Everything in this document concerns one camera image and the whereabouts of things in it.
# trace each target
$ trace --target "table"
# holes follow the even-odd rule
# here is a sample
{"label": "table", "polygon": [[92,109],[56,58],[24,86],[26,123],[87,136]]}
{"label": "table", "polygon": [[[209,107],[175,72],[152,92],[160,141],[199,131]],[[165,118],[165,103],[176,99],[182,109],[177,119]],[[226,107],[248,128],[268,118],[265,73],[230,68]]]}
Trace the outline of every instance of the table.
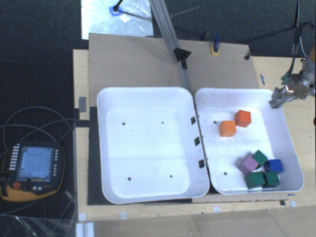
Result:
{"label": "table", "polygon": [[[205,43],[199,45],[194,41],[194,49],[205,48]],[[161,40],[155,42],[157,45],[164,45]],[[182,40],[180,44],[190,47],[190,41]],[[240,48],[235,44],[227,44],[226,51],[244,50],[243,45]],[[291,58],[273,58],[273,57],[251,57],[254,73],[260,88],[273,90],[274,87],[280,87],[280,77],[288,70],[291,64]],[[299,59],[295,62],[294,71],[301,69]],[[191,81],[194,74],[189,74]],[[79,107],[79,97],[86,97],[86,112],[80,113],[80,119],[89,119],[89,51],[74,50],[74,88],[75,88],[75,108]],[[221,212],[260,210],[290,207],[287,202],[280,205],[280,200],[295,200],[297,206],[316,205],[316,180],[315,180],[315,127],[313,119],[315,117],[315,99],[308,97],[306,100],[296,100],[292,103],[286,103],[283,107],[284,115],[293,140],[293,145],[304,174],[305,184],[301,191],[286,193],[270,193],[257,196],[251,195],[208,195],[202,198],[193,199],[190,204],[128,204],[128,205],[90,205],[87,201],[87,170],[88,170],[88,135],[89,129],[77,127],[76,135],[76,173],[78,187],[78,214],[82,221],[99,221],[119,219],[121,212],[127,212],[129,218],[148,218],[161,216],[181,216],[201,213],[213,213],[214,208],[220,207]]]}

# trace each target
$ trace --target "black floor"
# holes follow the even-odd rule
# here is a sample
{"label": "black floor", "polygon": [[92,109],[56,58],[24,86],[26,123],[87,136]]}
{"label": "black floor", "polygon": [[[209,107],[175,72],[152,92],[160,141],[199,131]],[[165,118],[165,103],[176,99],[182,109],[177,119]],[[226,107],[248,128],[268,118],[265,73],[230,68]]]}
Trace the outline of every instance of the black floor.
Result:
{"label": "black floor", "polygon": [[[287,57],[292,52],[296,2],[166,0],[170,14],[199,6],[173,17],[179,39],[199,40],[209,30],[211,36],[219,33],[222,42],[248,44],[252,55]],[[46,106],[66,118],[74,118],[72,50],[88,48],[88,41],[81,40],[80,9],[80,0],[0,0],[0,125],[15,111],[28,106]],[[316,0],[301,0],[300,22],[315,24],[315,12]],[[155,23],[154,31],[159,35]],[[302,38],[309,51],[315,44],[315,31],[305,29]],[[27,111],[14,122],[41,126],[56,119],[45,112]],[[26,131],[11,128],[7,142]],[[60,124],[51,130],[58,138],[66,131]],[[14,215],[71,218],[74,205],[65,192],[75,196],[72,143],[68,136],[64,142],[66,175],[60,192],[47,198],[45,206],[39,201]],[[3,151],[0,142],[0,154]],[[0,214],[27,204],[0,201]]]}

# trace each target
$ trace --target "emergency stop button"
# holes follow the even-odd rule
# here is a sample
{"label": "emergency stop button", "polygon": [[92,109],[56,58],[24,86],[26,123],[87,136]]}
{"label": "emergency stop button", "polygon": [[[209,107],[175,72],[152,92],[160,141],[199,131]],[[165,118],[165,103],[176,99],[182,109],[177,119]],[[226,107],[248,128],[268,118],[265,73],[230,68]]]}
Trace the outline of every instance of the emergency stop button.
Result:
{"label": "emergency stop button", "polygon": [[20,182],[14,182],[12,184],[12,189],[19,190],[19,189],[21,189],[21,186],[22,186],[22,184]]}

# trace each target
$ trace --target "metal bracket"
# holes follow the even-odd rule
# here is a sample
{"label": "metal bracket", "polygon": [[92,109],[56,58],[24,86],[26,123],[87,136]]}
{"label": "metal bracket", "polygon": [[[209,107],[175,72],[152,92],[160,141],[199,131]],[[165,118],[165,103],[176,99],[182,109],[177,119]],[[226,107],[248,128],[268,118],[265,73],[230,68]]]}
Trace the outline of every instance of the metal bracket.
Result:
{"label": "metal bracket", "polygon": [[189,55],[191,54],[190,51],[186,51],[180,48],[176,48],[174,49],[174,54],[176,56],[177,61],[181,61],[181,65],[183,69],[187,69],[187,62],[186,59],[189,57]]}

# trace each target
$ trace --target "block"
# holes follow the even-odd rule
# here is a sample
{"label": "block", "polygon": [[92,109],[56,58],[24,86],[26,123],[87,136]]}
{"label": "block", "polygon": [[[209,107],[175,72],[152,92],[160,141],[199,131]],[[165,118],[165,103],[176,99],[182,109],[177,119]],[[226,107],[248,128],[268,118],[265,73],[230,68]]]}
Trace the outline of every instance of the block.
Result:
{"label": "block", "polygon": [[245,176],[246,184],[248,189],[255,188],[257,186],[262,186],[265,184],[265,179],[263,178],[262,171],[251,172]]}
{"label": "block", "polygon": [[237,126],[247,127],[251,123],[251,113],[239,110],[235,114],[235,124]]}
{"label": "block", "polygon": [[259,164],[257,169],[263,166],[263,164],[265,164],[268,159],[268,157],[266,157],[260,150],[257,150],[257,152],[255,152],[252,158],[254,158],[255,161]]}
{"label": "block", "polygon": [[246,157],[237,168],[244,174],[247,175],[250,172],[254,171],[258,167],[258,163],[251,157]]}
{"label": "block", "polygon": [[283,172],[283,167],[280,159],[268,160],[264,164],[264,168],[266,172]]}
{"label": "block", "polygon": [[276,172],[263,173],[263,179],[265,180],[265,184],[262,185],[262,188],[274,188],[280,184]]}
{"label": "block", "polygon": [[219,125],[219,131],[222,137],[233,137],[237,132],[235,121],[223,121]]}

